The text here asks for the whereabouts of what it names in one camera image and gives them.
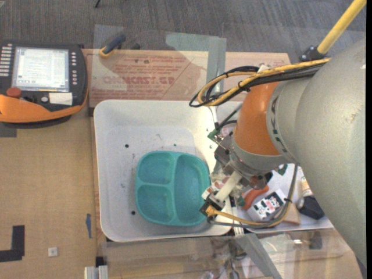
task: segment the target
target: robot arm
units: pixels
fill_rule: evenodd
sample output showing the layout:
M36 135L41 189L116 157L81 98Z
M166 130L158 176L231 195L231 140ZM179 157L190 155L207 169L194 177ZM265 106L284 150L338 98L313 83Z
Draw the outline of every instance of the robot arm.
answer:
M252 87L233 135L216 150L232 176L213 198L223 207L227 195L263 188L270 170L296 163L324 213L366 265L365 97L365 40L311 77ZM252 182L253 176L261 182Z

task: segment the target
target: gray carpet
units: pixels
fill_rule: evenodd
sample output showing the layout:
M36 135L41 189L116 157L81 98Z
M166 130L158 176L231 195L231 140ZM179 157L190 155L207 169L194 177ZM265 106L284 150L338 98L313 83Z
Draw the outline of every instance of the gray carpet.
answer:
M167 31L227 39L228 51L285 52L318 45L353 0L0 0L0 39L93 47L98 25L123 27L127 45L165 49ZM366 35L366 7L328 55Z

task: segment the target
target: yellow pole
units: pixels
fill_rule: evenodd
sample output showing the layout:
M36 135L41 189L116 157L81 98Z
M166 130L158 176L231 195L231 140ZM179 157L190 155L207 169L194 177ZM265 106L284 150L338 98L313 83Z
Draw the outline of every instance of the yellow pole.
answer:
M335 41L340 37L340 35L349 26L352 20L357 16L361 9L366 5L367 0L354 0L345 13L340 17L336 25L327 34L325 39L317 47L317 51L320 54L325 55Z

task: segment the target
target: white tray of objects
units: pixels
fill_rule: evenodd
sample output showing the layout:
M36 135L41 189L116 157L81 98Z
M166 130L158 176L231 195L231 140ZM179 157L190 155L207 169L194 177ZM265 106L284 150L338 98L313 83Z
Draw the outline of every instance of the white tray of objects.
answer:
M238 105L219 108L225 118ZM137 211L135 171L140 158L151 151L185 152L201 158L211 172L217 145L207 135L214 129L211 111L191 108L186 101L107 100L94 110L101 227L116 242L159 238L217 236L231 227L209 224L175 227L151 223ZM224 211L231 213L231 205ZM218 216L216 221L231 223Z
M272 192L280 189L284 193L284 195L288 195L289 187L291 185L292 177L294 172L294 164L288 164L288 167L283 175L277 173L276 171L273 171L273 176L269 183L267 184L269 186L269 190L261 194L259 197L257 197L253 203L256 203L260 201L261 199L265 198L266 196L270 195ZM303 171L301 167L298 168L298 172L296 175L296 184L294 188L294 194L292 196L292 202L296 204L299 200L299 198L302 195L302 176ZM242 207L237 208L238 211L238 217L243 219L251 220L248 213L243 210ZM299 214L301 224L293 224L289 222L282 222L278 224L275 227L270 228L262 228L262 229L249 229L249 231L253 233L277 233L277 232L284 232L284 231L299 231L299 230L316 230L316 229L325 229L325 228L333 228L332 223L329 221L327 216L324 216L318 220L313 219L309 216L306 216L304 214Z

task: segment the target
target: red button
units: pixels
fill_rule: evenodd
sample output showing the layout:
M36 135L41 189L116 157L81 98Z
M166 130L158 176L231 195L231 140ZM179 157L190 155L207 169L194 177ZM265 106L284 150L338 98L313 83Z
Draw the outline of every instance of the red button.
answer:
M21 89L17 87L11 87L8 90L6 90L7 96L13 97L13 98L20 98L21 93L22 93Z

